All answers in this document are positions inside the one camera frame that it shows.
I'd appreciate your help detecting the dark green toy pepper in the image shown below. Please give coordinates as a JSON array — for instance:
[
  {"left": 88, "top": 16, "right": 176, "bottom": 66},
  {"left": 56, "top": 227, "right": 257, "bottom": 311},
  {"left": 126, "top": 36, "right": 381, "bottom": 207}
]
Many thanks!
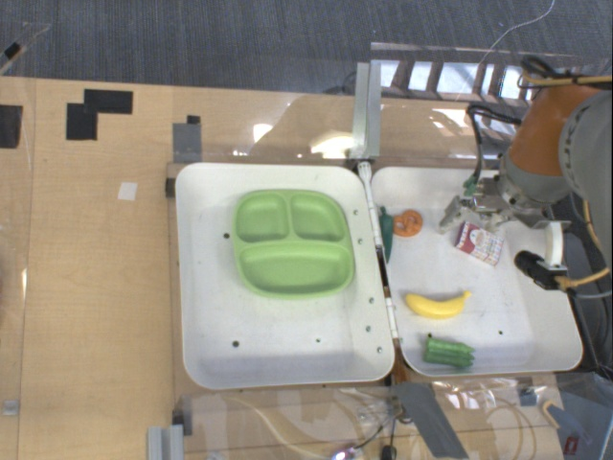
[{"left": 377, "top": 205, "right": 396, "bottom": 265}]

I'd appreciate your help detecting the white plastic tray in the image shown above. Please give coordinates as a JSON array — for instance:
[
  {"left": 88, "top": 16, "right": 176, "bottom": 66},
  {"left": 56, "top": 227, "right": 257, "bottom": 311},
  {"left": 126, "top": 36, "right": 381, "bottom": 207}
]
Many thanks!
[
  {"left": 174, "top": 162, "right": 397, "bottom": 392},
  {"left": 371, "top": 166, "right": 585, "bottom": 379}
]

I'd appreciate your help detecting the orange pretzel biscuit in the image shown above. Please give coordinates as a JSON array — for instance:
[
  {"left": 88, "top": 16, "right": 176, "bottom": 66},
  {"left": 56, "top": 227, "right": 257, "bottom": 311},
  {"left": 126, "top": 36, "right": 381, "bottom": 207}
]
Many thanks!
[{"left": 392, "top": 209, "right": 424, "bottom": 239}]

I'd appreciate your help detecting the yellow banana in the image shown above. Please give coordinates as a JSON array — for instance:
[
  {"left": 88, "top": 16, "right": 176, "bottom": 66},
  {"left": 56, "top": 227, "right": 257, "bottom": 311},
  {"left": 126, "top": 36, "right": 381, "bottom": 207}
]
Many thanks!
[{"left": 404, "top": 289, "right": 473, "bottom": 321}]

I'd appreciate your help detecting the green bean bundle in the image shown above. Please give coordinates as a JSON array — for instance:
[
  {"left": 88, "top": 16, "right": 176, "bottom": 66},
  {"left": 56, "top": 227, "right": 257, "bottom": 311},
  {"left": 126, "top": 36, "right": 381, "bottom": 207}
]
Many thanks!
[{"left": 422, "top": 334, "right": 477, "bottom": 369}]

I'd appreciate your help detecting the white and pink carton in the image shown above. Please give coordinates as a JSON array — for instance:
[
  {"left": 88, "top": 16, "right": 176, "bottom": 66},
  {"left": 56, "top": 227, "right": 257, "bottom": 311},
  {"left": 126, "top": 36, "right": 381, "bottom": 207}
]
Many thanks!
[{"left": 453, "top": 219, "right": 506, "bottom": 268}]

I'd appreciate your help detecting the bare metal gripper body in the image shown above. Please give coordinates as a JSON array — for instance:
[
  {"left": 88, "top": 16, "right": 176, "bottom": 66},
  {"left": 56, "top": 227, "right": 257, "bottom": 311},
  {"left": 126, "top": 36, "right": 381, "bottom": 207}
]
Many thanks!
[{"left": 466, "top": 176, "right": 548, "bottom": 230}]

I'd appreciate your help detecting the black cylinder on white bracket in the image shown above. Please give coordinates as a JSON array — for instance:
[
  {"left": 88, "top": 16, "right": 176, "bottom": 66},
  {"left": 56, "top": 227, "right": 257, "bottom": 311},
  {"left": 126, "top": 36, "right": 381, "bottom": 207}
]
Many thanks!
[{"left": 513, "top": 220, "right": 571, "bottom": 291}]

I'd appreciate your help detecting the green divided plate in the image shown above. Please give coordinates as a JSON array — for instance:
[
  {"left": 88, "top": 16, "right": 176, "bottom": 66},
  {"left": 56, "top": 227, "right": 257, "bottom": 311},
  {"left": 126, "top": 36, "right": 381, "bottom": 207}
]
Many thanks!
[{"left": 232, "top": 188, "right": 357, "bottom": 300}]

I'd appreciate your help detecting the thin black and white rod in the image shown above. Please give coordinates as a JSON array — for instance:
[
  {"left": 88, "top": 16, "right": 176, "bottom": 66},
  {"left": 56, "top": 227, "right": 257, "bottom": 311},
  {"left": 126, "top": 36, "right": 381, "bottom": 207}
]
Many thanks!
[{"left": 357, "top": 160, "right": 400, "bottom": 340}]

